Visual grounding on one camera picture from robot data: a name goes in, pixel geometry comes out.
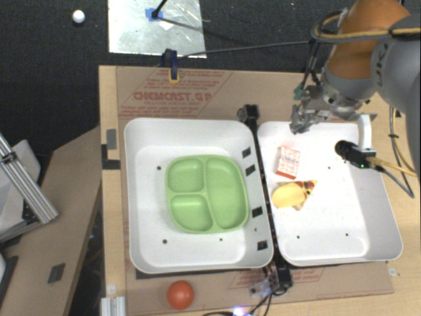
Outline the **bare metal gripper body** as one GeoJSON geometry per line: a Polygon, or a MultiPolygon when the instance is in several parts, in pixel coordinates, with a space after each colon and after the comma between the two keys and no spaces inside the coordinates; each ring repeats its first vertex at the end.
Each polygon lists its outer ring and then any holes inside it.
{"type": "Polygon", "coordinates": [[[351,120],[358,108],[358,101],[340,94],[336,89],[322,87],[297,87],[295,89],[295,120],[351,120]]]}

